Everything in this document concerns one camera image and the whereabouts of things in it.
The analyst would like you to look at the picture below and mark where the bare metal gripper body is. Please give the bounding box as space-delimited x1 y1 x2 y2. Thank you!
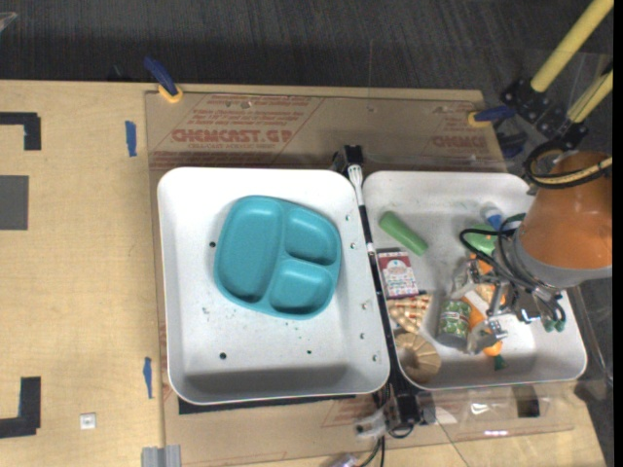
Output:
487 273 550 326

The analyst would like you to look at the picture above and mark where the orange carrot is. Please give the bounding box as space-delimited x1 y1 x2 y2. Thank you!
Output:
460 294 508 372

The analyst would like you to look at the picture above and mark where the green and white can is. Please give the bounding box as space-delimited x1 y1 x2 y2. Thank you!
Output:
435 299 472 349

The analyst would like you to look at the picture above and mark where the tan bread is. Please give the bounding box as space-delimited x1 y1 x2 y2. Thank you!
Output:
393 331 443 385

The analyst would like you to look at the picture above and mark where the green round toy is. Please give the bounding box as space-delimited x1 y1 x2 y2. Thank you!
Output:
465 224 498 258

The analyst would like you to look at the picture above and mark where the pizza slice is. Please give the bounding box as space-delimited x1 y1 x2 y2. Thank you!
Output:
387 293 433 336

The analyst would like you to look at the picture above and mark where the clear bottle with blue cap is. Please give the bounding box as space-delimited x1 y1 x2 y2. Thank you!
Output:
479 201 505 233

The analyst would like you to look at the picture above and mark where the red and white carton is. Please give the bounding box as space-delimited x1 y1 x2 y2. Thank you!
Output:
376 247 421 301

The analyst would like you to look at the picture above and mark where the green cylinder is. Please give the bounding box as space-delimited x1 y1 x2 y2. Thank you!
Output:
378 210 430 257

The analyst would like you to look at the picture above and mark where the white plastic tray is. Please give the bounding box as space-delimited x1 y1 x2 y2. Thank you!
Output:
362 170 589 391
156 165 392 407

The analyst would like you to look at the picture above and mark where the thin black and white rod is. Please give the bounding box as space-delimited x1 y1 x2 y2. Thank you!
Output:
347 162 406 394

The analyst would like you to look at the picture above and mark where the blue divided plate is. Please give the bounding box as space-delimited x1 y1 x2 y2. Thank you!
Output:
212 195 344 322

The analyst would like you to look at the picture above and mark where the brown cardboard board red print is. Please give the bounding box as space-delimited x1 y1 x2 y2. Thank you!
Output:
144 84 576 462

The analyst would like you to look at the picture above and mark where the black block with wires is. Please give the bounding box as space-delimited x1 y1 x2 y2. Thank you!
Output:
334 144 366 174
384 390 422 430

